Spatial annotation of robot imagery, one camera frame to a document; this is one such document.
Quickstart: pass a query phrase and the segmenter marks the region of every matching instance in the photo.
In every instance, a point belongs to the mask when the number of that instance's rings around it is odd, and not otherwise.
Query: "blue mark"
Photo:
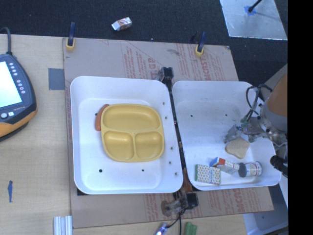
[[[245,12],[247,12],[249,16],[253,16],[256,13],[256,10],[253,9],[251,12],[249,12],[248,11],[249,8],[250,6],[245,6]]]
[[[12,190],[13,190],[13,181],[9,181],[9,185],[8,185],[8,192],[9,192],[9,200],[10,200],[10,203],[12,203]]]

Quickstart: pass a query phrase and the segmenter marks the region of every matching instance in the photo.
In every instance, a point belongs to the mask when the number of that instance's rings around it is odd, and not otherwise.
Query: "silver metal sheet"
[[[262,0],[249,13],[256,1],[220,0],[229,36],[287,40],[275,1]]]

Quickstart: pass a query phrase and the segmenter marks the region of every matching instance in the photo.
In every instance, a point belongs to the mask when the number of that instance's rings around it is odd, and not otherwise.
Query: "white tray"
[[[191,184],[199,190],[216,190],[272,186],[281,179],[281,172],[270,164],[275,155],[269,139],[258,138],[250,143],[244,159],[225,151],[223,138],[234,124],[249,111],[246,82],[179,81],[173,86],[173,97],[181,135],[186,168]],[[249,90],[252,103],[255,91]],[[259,161],[263,172],[259,177],[240,178],[221,171],[221,184],[210,185],[195,181],[195,165],[209,165],[215,157],[233,162]]]
[[[86,194],[170,193],[183,181],[167,87],[155,80],[80,76],[70,86],[74,180]],[[118,162],[106,155],[95,114],[104,104],[133,103],[158,111],[164,152],[150,162]]]

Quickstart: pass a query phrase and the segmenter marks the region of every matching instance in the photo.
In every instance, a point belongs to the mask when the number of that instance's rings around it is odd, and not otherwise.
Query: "small jar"
[[[247,162],[247,163],[239,163],[239,176],[244,177],[255,177],[261,176],[262,174],[262,166],[260,162]]]

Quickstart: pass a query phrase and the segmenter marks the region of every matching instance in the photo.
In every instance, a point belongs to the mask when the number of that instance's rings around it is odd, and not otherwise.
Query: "beige sponge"
[[[249,143],[242,137],[231,140],[225,147],[225,151],[239,159],[246,156],[246,151],[249,148]]]

